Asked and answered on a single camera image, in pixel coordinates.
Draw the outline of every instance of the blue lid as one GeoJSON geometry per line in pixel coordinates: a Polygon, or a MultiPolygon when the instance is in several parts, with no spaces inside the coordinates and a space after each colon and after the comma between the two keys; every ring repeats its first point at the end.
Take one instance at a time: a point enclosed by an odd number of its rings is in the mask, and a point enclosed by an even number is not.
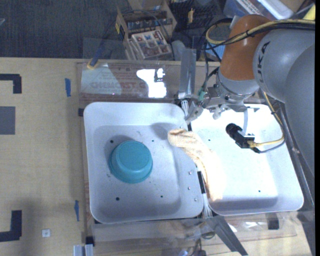
{"type": "Polygon", "coordinates": [[[150,150],[135,140],[120,143],[109,157],[111,173],[126,183],[144,181],[150,175],[152,166],[150,150]]]}

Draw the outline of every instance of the blue plastic container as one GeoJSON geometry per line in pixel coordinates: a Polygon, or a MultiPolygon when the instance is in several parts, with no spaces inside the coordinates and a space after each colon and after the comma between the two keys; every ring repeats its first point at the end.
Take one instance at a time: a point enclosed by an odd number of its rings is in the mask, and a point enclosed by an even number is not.
{"type": "Polygon", "coordinates": [[[111,173],[125,183],[139,183],[149,177],[153,160],[150,150],[141,142],[120,143],[109,156],[111,173]]]}

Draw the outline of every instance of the beige floor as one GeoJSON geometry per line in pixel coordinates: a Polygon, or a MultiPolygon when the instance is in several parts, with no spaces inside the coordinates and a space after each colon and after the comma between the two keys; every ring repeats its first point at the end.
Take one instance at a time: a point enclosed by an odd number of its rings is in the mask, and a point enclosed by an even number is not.
{"type": "MultiPolygon", "coordinates": [[[[0,58],[0,74],[22,76],[22,94],[12,93],[11,82],[0,81],[0,106],[15,106],[16,111],[15,135],[0,135],[0,231],[10,229],[12,210],[22,210],[22,237],[0,242],[1,256],[71,256],[73,246],[84,241],[79,61],[0,58]],[[65,78],[71,80],[71,97],[66,95],[65,78]],[[42,229],[50,229],[51,237],[43,238],[42,229]]],[[[294,237],[244,242],[243,246],[250,255],[311,255],[299,224],[296,230],[294,237]]],[[[208,253],[217,249],[206,248],[208,253]]]]}

